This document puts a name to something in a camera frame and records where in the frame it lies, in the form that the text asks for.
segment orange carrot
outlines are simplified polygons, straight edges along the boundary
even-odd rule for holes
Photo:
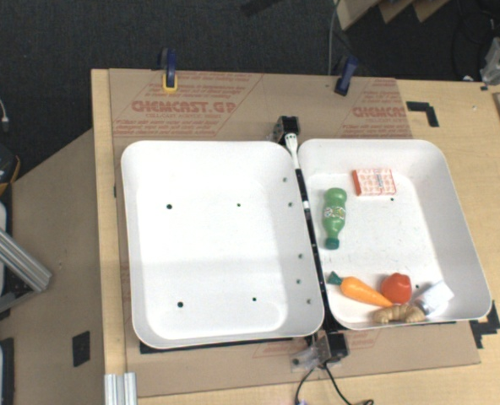
[[[360,279],[348,276],[347,278],[342,278],[341,281],[340,291],[350,299],[382,307],[390,307],[393,305],[390,300],[383,297],[381,293],[366,285]]]

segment green bottle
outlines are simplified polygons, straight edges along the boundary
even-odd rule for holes
[[[345,224],[345,201],[348,194],[344,189],[331,187],[325,192],[325,207],[323,208],[323,227],[327,233],[325,247],[338,249],[340,241],[338,234]]]

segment red tomato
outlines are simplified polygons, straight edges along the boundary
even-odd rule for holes
[[[393,303],[407,303],[411,300],[410,277],[401,273],[391,274],[382,281],[381,292]]]

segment white cable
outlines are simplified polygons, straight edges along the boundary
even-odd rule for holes
[[[334,4],[333,16],[331,17],[331,25],[329,27],[329,65],[327,69],[327,74],[330,75],[333,68],[333,28],[334,28],[334,17],[336,16],[336,10],[340,4],[340,0],[336,0]]]
[[[4,106],[2,99],[0,99],[0,107],[3,109],[3,118],[1,119],[1,122],[3,123],[3,130],[7,132],[9,129],[10,119],[6,114],[6,107]]]

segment bottle label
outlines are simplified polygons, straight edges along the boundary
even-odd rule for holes
[[[325,218],[345,219],[345,208],[343,207],[326,207],[323,210]]]

